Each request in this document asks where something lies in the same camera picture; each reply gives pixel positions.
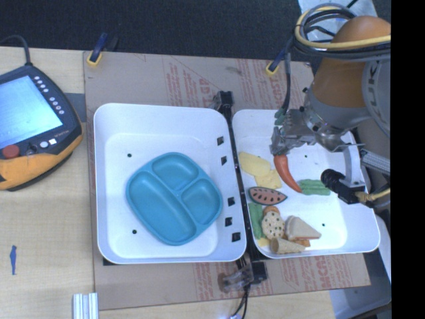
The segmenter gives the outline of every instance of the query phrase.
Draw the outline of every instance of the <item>red button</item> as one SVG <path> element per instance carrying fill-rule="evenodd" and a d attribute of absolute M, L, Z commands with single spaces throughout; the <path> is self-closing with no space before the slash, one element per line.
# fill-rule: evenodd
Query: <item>red button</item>
<path fill-rule="evenodd" d="M 1 153 L 6 157 L 7 160 L 19 156 L 19 146 L 11 144 L 10 146 L 4 147 Z"/>

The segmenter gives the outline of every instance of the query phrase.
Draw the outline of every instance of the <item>cardboard sheet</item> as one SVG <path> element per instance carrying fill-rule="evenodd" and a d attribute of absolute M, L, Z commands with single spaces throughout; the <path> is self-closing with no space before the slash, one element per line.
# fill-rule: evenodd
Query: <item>cardboard sheet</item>
<path fill-rule="evenodd" d="M 96 239 L 96 186 L 94 176 L 93 115 L 109 102 L 209 107 L 218 91 L 232 91 L 234 111 L 277 110 L 286 94 L 281 67 L 273 76 L 267 60 L 103 53 L 98 66 L 86 64 L 84 81 L 90 167 L 90 204 L 94 276 L 99 309 L 117 309 L 239 298 L 218 286 L 221 274 L 237 271 L 232 263 L 175 263 L 112 265 L 104 260 Z M 313 80 L 308 63 L 292 63 L 290 108 L 303 103 L 303 92 Z M 310 292 L 370 284 L 363 254 L 266 260 L 268 279 L 251 296 Z"/>

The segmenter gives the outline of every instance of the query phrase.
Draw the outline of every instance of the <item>blue plate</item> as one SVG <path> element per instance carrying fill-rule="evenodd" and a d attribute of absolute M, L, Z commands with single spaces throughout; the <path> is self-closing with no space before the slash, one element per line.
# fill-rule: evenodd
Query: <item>blue plate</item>
<path fill-rule="evenodd" d="M 192 241 L 222 209 L 222 196 L 212 179 L 178 152 L 138 169 L 127 182 L 126 197 L 137 218 L 168 245 Z"/>

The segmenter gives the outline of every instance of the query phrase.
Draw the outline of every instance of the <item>light wood surface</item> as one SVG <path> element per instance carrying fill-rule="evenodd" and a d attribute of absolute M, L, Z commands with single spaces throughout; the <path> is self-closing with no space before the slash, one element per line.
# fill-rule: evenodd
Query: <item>light wood surface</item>
<path fill-rule="evenodd" d="M 81 94 L 82 53 L 30 49 L 33 64 L 64 92 Z M 23 49 L 0 47 L 0 74 L 24 63 Z M 9 258 L 13 245 L 15 275 Z M 72 318 L 73 294 L 95 291 L 86 138 L 52 175 L 20 191 L 0 191 L 0 273 L 4 319 Z M 108 310 L 99 318 L 230 318 L 239 301 Z M 248 319 L 334 317 L 328 291 L 249 298 L 246 314 Z"/>

